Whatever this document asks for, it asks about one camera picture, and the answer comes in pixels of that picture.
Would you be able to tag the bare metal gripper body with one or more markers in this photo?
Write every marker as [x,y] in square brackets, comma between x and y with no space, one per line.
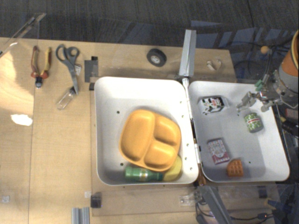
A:
[276,91]

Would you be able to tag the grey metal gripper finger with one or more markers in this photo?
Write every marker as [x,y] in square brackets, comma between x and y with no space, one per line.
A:
[245,104]
[248,95]

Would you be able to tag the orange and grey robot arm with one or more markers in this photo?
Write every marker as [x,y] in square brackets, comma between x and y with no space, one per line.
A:
[290,62]

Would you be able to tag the green can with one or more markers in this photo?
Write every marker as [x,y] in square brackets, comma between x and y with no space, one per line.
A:
[253,122]

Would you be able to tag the white plastic tray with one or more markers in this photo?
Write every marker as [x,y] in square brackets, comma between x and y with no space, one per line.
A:
[233,129]
[112,148]

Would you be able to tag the black and white carton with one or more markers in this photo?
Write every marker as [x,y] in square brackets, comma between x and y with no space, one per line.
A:
[211,105]

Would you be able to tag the pale wooden piece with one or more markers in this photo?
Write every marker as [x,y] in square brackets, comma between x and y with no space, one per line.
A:
[211,65]

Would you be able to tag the red and pink packet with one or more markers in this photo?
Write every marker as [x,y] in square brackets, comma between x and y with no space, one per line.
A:
[218,151]

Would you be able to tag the orange waffle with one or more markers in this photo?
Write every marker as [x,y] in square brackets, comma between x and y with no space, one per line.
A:
[234,168]

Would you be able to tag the yellow sponge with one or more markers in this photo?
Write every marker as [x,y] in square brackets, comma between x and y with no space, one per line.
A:
[174,172]

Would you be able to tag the black tape roll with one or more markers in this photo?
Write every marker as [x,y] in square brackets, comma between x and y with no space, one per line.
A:
[156,57]

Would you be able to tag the orange divided plate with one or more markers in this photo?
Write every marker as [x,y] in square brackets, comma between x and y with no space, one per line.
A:
[140,134]

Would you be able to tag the green bottle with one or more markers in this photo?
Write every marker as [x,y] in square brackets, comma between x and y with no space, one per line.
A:
[140,174]

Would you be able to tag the grey scissors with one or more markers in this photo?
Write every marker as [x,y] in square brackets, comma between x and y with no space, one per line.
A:
[70,62]

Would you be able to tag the clear small bottle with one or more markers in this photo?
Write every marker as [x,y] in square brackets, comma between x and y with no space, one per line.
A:
[65,100]

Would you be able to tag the red and yellow pliers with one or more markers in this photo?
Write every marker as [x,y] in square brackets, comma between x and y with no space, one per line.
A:
[44,71]

